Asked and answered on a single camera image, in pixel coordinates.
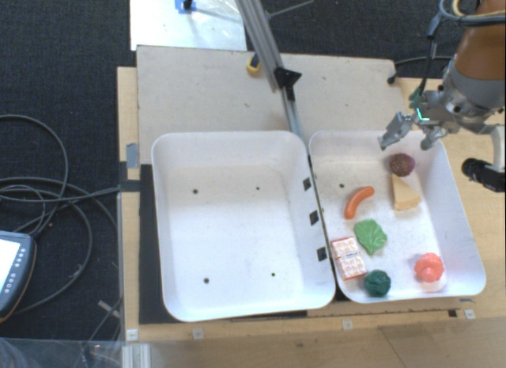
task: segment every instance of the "metal sheet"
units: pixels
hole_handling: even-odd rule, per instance
[[[130,0],[130,48],[138,45],[246,51],[246,36],[234,0]]]

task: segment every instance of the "empty white tray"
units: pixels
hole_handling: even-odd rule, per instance
[[[335,280],[308,153],[287,131],[153,145],[163,298],[182,321],[315,309]]]
[[[443,145],[438,141],[432,149],[422,151],[423,133],[411,131],[401,142],[381,151],[378,137],[383,133],[322,131],[310,142],[329,241],[355,236],[355,223],[366,218],[376,220],[387,234],[382,249],[372,256],[364,250],[362,256],[369,271],[380,269],[389,274],[388,295],[370,297],[363,277],[344,281],[338,276],[342,292],[360,303],[478,294],[485,287],[485,270]],[[422,201],[407,211],[393,209],[388,159],[395,153],[409,154],[416,161],[405,181],[421,195]],[[359,205],[354,219],[345,219],[348,198],[367,185],[374,187],[374,196]],[[427,292],[427,285],[416,278],[413,270],[417,259],[426,252],[440,255],[446,268],[447,283],[437,292]]]

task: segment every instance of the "black floor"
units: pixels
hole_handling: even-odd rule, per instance
[[[262,1],[273,13],[307,0]],[[273,18],[271,27],[281,51],[398,60],[425,54],[425,31],[438,1],[315,0]],[[0,0],[0,7],[0,116],[32,116],[51,127],[67,149],[71,184],[88,192],[115,187],[115,69],[135,64],[129,0]],[[452,54],[461,35],[461,29],[445,26],[439,54]],[[439,73],[434,68],[431,75]],[[403,67],[400,74],[420,76],[421,67]],[[12,176],[62,179],[58,145],[31,123],[0,120],[0,150],[0,188]],[[115,212],[115,195],[103,202]],[[0,336],[85,340],[105,314],[97,302],[117,301],[116,232],[97,206],[80,206],[94,239],[83,275],[54,301],[0,324]],[[2,200],[0,230],[14,230],[40,210]],[[19,307],[65,285],[81,268],[87,245],[85,222],[72,210],[59,211],[40,236],[34,275]],[[111,319],[96,338],[109,340],[116,327]]]

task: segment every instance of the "green leaf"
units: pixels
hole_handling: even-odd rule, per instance
[[[387,242],[387,235],[381,230],[380,225],[372,219],[358,222],[354,230],[358,242],[364,246],[370,256]]]

